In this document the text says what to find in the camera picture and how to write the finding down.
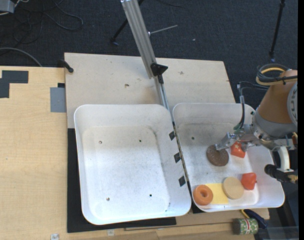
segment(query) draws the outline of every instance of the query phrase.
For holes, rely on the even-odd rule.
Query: orange donut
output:
[[[213,200],[213,192],[206,185],[198,185],[193,191],[195,203],[200,206],[206,206]]]

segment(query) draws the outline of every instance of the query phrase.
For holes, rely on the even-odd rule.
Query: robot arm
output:
[[[278,77],[265,77],[269,71],[281,71]],[[279,64],[268,64],[260,68],[257,83],[269,86],[261,104],[252,115],[252,123],[244,124],[243,114],[240,123],[234,127],[233,133],[227,133],[216,149],[226,149],[236,141],[240,142],[243,151],[251,146],[263,145],[273,152],[278,152],[281,167],[267,165],[265,172],[280,181],[298,183],[290,169],[288,150],[275,142],[298,131],[298,71],[288,69]]]

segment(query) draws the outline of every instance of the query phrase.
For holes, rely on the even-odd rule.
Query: white plastic tray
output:
[[[191,197],[171,115],[158,104],[82,105],[74,113],[81,206],[105,225],[186,214]]]
[[[250,112],[245,106],[245,123],[251,123]],[[217,144],[227,132],[233,133],[242,115],[236,103],[180,103],[173,109],[181,150],[192,191],[200,184],[222,183],[226,177],[239,180],[243,173],[255,172],[254,190],[245,190],[240,199],[228,199],[228,204],[197,205],[205,212],[217,212],[253,208],[280,207],[285,200],[282,185],[264,172],[267,164],[274,164],[270,151],[264,146],[248,149],[244,158],[230,155],[225,166],[212,165],[207,157],[207,147]]]

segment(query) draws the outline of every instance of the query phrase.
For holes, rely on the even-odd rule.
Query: gray cable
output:
[[[20,50],[20,49],[17,49],[17,48],[11,48],[11,47],[2,47],[2,48],[0,48],[0,51],[1,50],[10,50],[10,51],[16,51],[16,52],[23,53],[23,54],[27,55],[28,57],[30,57],[32,60],[34,60],[40,67],[43,67],[41,65],[41,63],[38,62],[38,60],[36,58],[34,58],[31,54],[28,54],[27,52],[25,52],[23,50]]]

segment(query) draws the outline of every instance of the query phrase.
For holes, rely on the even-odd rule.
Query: black tripod leg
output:
[[[144,1],[144,0],[140,0],[140,1],[138,2],[138,4],[141,5],[141,3],[143,3],[143,1]],[[111,38],[111,43],[113,43],[114,45],[118,45],[118,43],[115,42],[115,41],[116,41],[116,38],[117,38],[117,36],[121,33],[121,31],[123,30],[123,28],[126,26],[127,23],[128,23],[128,20],[126,19],[126,20],[123,22],[122,26],[121,26],[121,27],[118,29],[118,31],[115,33],[115,35]]]
[[[279,13],[278,13],[278,19],[277,19],[277,24],[276,24],[276,29],[275,29],[275,33],[274,33],[274,40],[273,40],[273,43],[272,43],[272,48],[271,48],[271,50],[269,52],[269,55],[270,55],[272,63],[275,62],[274,49],[275,49],[275,45],[276,45],[278,30],[279,30],[279,27],[280,27],[280,23],[281,23],[281,18],[282,18],[282,13],[283,13],[283,8],[284,7],[285,7],[285,0],[281,0],[280,10],[279,10]]]

